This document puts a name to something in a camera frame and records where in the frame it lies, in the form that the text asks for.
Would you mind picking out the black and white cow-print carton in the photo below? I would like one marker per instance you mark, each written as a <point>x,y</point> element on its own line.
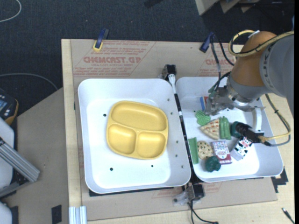
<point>241,148</point>

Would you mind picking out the brown cardboard board, red print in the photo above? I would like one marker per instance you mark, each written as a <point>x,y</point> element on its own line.
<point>130,59</point>

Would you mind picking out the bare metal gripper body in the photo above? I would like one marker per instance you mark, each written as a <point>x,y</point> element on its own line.
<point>224,99</point>

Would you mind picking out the dark green round toy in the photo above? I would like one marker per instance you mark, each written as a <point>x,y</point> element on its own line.
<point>233,129</point>

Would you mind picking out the toy pizza slice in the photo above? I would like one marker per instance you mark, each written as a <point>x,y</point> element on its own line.
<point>211,128</point>

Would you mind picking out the green ridged toy vegetable slice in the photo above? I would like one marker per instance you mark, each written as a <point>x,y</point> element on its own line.
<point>202,118</point>

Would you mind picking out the thin black and white rod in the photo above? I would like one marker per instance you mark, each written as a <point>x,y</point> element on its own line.
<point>180,112</point>

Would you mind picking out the blue and red packet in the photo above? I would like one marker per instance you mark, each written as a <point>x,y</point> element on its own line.
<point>203,101</point>

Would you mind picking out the white plastic tray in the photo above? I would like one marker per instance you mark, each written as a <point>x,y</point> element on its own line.
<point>130,176</point>
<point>245,167</point>

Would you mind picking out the black cylinder on white bracket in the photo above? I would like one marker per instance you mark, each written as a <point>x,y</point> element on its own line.
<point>247,130</point>

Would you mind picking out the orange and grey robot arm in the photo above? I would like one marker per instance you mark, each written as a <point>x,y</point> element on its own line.
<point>252,62</point>

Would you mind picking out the tan chocolate chip biscuit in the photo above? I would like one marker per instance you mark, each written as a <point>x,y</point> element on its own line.
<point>204,149</point>

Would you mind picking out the red and white carton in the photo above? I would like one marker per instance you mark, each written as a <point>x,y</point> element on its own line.
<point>221,151</point>

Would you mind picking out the green toy bean bundle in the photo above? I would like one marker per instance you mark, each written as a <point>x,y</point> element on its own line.
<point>224,128</point>

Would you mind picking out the green toy celery stick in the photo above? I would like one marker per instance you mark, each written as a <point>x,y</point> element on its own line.
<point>193,150</point>

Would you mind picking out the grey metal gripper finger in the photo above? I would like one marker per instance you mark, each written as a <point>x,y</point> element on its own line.
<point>216,111</point>
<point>208,108</point>

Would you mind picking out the yellow divided plate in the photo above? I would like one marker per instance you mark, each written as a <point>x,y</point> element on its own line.
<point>137,129</point>

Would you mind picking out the dark green toy broccoli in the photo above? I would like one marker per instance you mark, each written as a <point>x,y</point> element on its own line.
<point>212,164</point>

